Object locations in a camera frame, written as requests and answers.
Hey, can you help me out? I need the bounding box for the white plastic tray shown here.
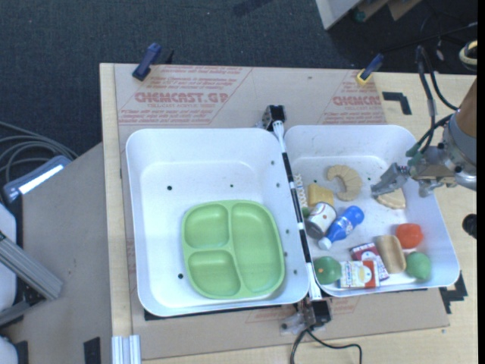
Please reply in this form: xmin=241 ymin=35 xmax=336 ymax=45
xmin=124 ymin=127 xmax=312 ymax=318
xmin=283 ymin=124 xmax=462 ymax=299

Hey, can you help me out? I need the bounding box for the white and orange carton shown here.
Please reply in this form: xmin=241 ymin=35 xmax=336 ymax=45
xmin=336 ymin=259 xmax=380 ymax=290

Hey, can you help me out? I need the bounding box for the small white and red can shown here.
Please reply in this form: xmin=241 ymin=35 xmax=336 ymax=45
xmin=305 ymin=201 xmax=338 ymax=240

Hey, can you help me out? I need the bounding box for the blue bottle with white cap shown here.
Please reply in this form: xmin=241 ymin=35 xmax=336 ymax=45
xmin=317 ymin=205 xmax=366 ymax=251

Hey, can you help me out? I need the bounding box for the white spiral toy pasta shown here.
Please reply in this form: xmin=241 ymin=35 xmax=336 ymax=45
xmin=294 ymin=174 xmax=308 ymax=209

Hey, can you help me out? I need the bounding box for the orange toy pepper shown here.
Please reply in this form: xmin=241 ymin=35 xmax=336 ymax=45
xmin=395 ymin=222 xmax=424 ymax=250

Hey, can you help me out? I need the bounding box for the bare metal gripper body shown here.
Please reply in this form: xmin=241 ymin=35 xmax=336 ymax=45
xmin=407 ymin=143 xmax=477 ymax=192

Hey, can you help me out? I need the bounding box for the yellow toy cheese wedge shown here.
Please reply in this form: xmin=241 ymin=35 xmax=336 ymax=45
xmin=306 ymin=183 xmax=336 ymax=209

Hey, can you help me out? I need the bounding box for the beige toy croissant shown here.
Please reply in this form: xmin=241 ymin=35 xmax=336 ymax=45
xmin=326 ymin=164 xmax=364 ymax=202

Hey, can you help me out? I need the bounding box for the green toy avocado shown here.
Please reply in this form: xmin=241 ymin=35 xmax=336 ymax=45
xmin=313 ymin=256 xmax=343 ymax=285

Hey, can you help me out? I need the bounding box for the tan toy bread bun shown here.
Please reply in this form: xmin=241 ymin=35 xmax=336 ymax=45
xmin=374 ymin=234 xmax=408 ymax=275

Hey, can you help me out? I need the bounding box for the red and white carton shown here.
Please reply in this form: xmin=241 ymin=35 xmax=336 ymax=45
xmin=349 ymin=242 xmax=391 ymax=282

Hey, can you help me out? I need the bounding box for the pale toy pastry slice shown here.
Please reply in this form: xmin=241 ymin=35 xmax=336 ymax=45
xmin=374 ymin=187 xmax=407 ymax=210

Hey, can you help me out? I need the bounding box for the thin black and white rod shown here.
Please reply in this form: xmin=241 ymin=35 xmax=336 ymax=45
xmin=272 ymin=121 xmax=323 ymax=301

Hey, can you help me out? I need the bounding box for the brown cardboard board, red print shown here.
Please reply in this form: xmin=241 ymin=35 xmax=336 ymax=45
xmin=113 ymin=64 xmax=452 ymax=360

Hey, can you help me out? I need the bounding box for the green toy lime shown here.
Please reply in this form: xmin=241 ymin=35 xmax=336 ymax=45
xmin=405 ymin=251 xmax=433 ymax=281

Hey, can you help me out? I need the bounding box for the green divided plate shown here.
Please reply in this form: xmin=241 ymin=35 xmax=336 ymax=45
xmin=180 ymin=199 xmax=286 ymax=300

